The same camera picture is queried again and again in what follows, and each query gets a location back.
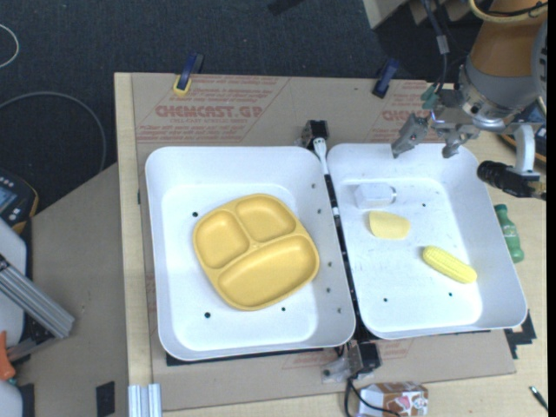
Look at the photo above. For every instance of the brown cardboard board red print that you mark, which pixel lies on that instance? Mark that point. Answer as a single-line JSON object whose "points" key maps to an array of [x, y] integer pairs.
{"points": [[260, 241]]}

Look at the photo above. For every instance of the thin black and white rod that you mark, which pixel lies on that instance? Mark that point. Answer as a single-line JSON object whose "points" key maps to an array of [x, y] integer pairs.
{"points": [[335, 215]]}

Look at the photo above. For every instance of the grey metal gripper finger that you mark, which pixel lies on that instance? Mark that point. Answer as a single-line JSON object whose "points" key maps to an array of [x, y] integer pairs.
{"points": [[452, 143], [408, 137]]}

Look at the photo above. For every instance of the yellow corn cob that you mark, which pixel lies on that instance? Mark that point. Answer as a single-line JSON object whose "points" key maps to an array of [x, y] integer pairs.
{"points": [[449, 264]]}

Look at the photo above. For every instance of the yellow chip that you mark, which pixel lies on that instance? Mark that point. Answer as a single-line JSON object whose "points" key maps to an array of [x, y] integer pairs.
{"points": [[388, 226]]}

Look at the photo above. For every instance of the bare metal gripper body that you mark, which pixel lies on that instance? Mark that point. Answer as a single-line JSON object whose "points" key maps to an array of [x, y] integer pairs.
{"points": [[471, 113]]}

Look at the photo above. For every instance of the clear plastic bottle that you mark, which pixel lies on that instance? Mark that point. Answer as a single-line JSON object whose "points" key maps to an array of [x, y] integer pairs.
{"points": [[373, 194]]}

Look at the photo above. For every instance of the brown and white carton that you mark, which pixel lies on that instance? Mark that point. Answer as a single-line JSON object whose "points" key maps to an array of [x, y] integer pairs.
{"points": [[395, 400]]}

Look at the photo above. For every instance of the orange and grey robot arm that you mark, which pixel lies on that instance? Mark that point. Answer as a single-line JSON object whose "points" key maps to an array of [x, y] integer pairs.
{"points": [[506, 54]]}

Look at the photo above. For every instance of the white plastic tray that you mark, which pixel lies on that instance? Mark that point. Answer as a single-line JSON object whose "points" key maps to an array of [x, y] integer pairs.
{"points": [[412, 285], [182, 285]]}

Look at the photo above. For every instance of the green plastic bottle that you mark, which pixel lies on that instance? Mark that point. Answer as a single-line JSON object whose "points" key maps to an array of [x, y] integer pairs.
{"points": [[509, 233]]}

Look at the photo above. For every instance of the yellow divided plate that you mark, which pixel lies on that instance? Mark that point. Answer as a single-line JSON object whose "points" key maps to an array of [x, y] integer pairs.
{"points": [[256, 252]]}

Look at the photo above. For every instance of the black cylinder on white bracket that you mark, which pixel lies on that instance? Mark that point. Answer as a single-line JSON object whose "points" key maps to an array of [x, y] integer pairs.
{"points": [[512, 167]]}

